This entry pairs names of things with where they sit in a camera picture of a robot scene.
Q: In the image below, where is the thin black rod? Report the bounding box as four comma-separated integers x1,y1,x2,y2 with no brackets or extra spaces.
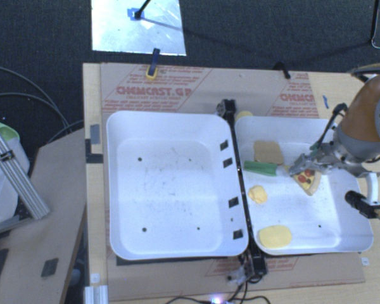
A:
225,112,261,259

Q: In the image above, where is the white plastic tray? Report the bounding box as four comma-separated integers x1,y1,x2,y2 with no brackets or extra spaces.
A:
106,110,250,261
234,115,375,256

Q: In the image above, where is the brown cardboard board red print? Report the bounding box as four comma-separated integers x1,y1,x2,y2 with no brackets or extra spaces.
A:
99,62,367,301

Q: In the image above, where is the pale yellow round toy food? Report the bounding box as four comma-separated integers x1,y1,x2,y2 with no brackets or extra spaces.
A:
235,110,254,123

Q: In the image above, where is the green and white leek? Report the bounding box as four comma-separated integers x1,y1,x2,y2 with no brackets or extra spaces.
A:
243,160,289,178

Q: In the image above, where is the small yellow lumpy toy food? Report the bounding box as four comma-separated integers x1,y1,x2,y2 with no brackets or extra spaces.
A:
247,184,269,205

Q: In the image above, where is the pizza slice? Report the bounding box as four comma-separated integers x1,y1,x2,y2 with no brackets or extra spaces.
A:
292,168,322,197

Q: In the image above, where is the black cylinder on white bracket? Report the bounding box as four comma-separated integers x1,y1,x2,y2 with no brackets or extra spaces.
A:
345,171,380,220

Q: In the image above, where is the tan bread slice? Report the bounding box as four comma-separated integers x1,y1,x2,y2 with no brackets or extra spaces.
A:
253,140,285,166

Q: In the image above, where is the black block with thin wires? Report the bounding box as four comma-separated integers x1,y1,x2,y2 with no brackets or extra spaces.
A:
239,251,269,279
216,99,238,117

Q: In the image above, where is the yellow oval toy food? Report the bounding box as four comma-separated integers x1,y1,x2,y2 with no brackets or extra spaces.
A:
257,224,293,250

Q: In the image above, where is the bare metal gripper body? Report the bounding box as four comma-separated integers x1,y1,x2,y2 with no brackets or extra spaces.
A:
305,141,352,174

